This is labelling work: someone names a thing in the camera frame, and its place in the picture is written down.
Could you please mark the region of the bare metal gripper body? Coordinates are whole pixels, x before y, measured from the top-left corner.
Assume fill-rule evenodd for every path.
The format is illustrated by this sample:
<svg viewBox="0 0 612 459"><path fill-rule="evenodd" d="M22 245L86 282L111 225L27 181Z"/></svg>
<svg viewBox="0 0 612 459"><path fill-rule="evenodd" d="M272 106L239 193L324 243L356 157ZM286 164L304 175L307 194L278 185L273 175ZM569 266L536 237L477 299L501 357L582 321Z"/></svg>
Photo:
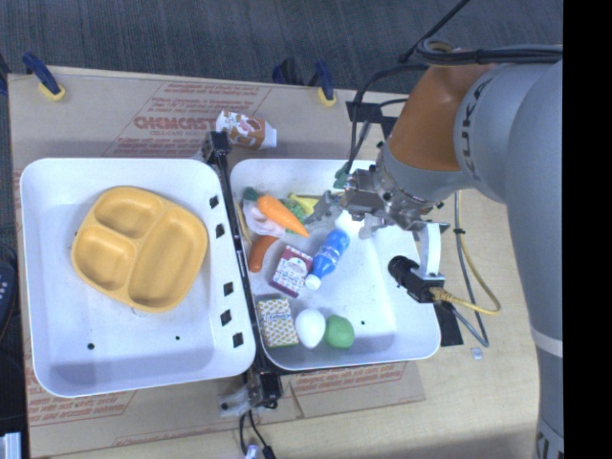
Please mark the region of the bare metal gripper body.
<svg viewBox="0 0 612 459"><path fill-rule="evenodd" d="M397 179L394 170L369 166L349 171L339 170L343 188L340 207L353 220L363 221L365 213L385 212L402 230L420 231L426 227L424 215L443 198L443 173L407 167L405 176Z"/></svg>

